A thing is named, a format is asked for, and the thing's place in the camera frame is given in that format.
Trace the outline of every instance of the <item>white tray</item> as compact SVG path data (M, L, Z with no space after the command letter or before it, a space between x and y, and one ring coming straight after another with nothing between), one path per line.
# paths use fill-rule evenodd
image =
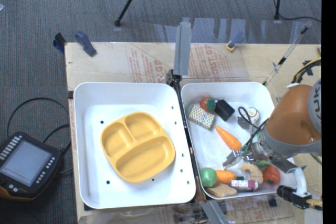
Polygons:
M94 209L180 204L196 192L179 100L162 83L86 82L74 91L79 188ZM115 172L100 144L109 123L136 111L151 114L170 136L175 160L140 183L128 183Z
M232 133L244 145L250 138L250 132L249 129L243 129L238 125L237 118L240 116L238 108L240 106L244 108L248 108L249 106L256 108L260 113L260 119L255 125L260 125L271 115L274 109L269 91L265 86L258 82L189 83L181 90L181 97L186 116L193 104L199 105L199 102L207 96L215 99L224 99L235 109L235 113L227 121L224 121L215 113L215 120L210 130L187 120L198 171L204 167L223 169L222 162L224 162L226 157L232 152L215 130L215 125L219 125ZM231 170L237 176L244 176L246 178L246 174L243 174L239 170L239 167L243 162L244 160L240 161L228 170ZM272 186L268 183L262 183L256 191L238 192L235 196L225 198L217 198L214 195L209 194L205 189L203 189L203 191L213 199L222 200L276 193L279 185L295 187L296 180L293 174L285 174L280 171L280 182L276 185Z

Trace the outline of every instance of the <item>patterned box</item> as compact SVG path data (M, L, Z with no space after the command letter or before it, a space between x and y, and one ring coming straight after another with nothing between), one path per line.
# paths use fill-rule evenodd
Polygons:
M188 120L191 120L192 122L203 128L206 128L207 130L211 128L214 118L214 114L207 113L198 105L193 105L188 115Z

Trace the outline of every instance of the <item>yellow divided plate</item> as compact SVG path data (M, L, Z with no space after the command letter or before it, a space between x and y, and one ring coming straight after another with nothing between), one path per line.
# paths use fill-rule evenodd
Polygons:
M128 114L104 128L100 143L118 175L132 183L168 167L175 147L160 123L145 112Z

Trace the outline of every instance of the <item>blue clamp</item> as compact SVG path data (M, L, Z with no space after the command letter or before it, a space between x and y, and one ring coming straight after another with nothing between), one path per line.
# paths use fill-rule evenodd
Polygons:
M236 43L241 43L243 42L244 40L244 37L243 37L243 32L242 31L239 31L239 33L237 34L237 36L234 37L234 39L230 40L228 44L226 44L226 49L228 51L233 51L235 46L236 46Z
M95 53L97 53L97 51L92 46L92 44L90 42L90 39L88 38L88 36L83 31L78 31L75 35L75 39L77 40L77 42L84 45L84 51L89 56L93 56Z
M64 44L66 43L61 33L58 33L54 39L54 47L64 54Z

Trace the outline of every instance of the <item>wire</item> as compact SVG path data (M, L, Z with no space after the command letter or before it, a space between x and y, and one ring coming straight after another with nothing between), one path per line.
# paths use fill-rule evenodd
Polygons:
M258 128L258 126L255 126L255 125L252 123L252 121L251 121L251 117L250 117L249 113L247 112L247 110L246 110L244 107L242 107L242 106L238 107L238 112L239 112L240 116L242 116L242 118L243 118L245 121L247 121L247 123L248 123L249 125L252 125L254 128Z
M322 161L316 155L311 153L310 156L312 156L315 161L322 165Z
M300 83L302 80L302 76L310 70L314 66L320 66L321 65L321 57L316 58L315 60L311 60L309 63L307 63L304 67L302 67L293 77L293 80L291 83Z
M25 206L25 208L40 222L41 224L44 224L44 222L39 218L39 216L28 206Z
M245 143L244 147L247 146L246 150L250 150L250 148L251 148L251 142L252 142L253 138L261 130L261 128L263 128L263 126L266 124L266 122L268 121L268 119L269 118L265 119L263 121L263 123L257 127L257 129L254 131L254 133L251 135L250 139Z
M273 3L274 3L274 7L276 8L277 4L276 4L275 0L273 0ZM318 21L320 23L322 22L322 20L318 20L316 18L309 17L309 16L302 16L302 17L296 17L296 18L285 18L285 17L281 16L280 13L278 13L278 14L284 20L312 19L312 20L316 20L316 21Z
M14 116L15 112L21 107L23 106L24 104L26 103L29 103L29 102L32 102L32 101L35 101L35 100L49 100L49 101L52 101L54 103L57 103L57 104L60 104L61 106L63 106L63 108L67 111L67 113L69 114L69 110L67 109L67 107L65 105L63 105L61 102L55 100L55 99L52 99L52 98L49 98L49 97L35 97L35 98L31 98L31 99L28 99L26 101L24 101L23 103L21 103L19 106L16 107L16 109L11 113L10 117L9 117L9 120L7 122L7 129L6 129L6 134L7 134L7 137L9 137L9 124L12 120L12 117Z
M10 125L10 122L11 122L11 120L12 120L12 118L13 118L15 112L16 112L19 108L21 108L23 105L25 105L25 104L27 104L27 103L29 103L29 102L35 101L35 100L48 100L48 101L52 101L52 102L54 102L54 103L57 103L57 104L61 105L61 106L67 111L67 114L69 115L69 110L67 109L67 107L66 107L64 104L62 104L61 102L59 102L59 101L57 101L57 100L55 100L55 99L52 99L52 98L49 98L49 97L36 97L36 98L28 99L28 100L22 102L19 106L17 106L16 109L11 113L11 115L10 115L10 117L9 117L9 120L8 120L8 122L7 122L7 130L6 130L7 137L9 137L9 125ZM63 125L57 127L56 129L54 129L51 133L49 133L49 134L46 136L46 138L43 140L43 143L46 143L46 141L48 140L48 138L49 138L50 136L52 136L55 132L57 132L58 130L60 130L60 129L62 129L62 128L65 128L65 127L70 127L70 124L69 124L69 123L66 123L66 124L63 124ZM61 152L62 152L63 155L64 155L65 152L68 150L68 148L70 147L70 145L71 145L71 138L69 139L67 145L66 145L64 148L61 149ZM72 168L69 168L69 169L67 169L67 170L60 171L59 174L64 174L64 173L69 172L69 171L71 171L71 170L72 170Z

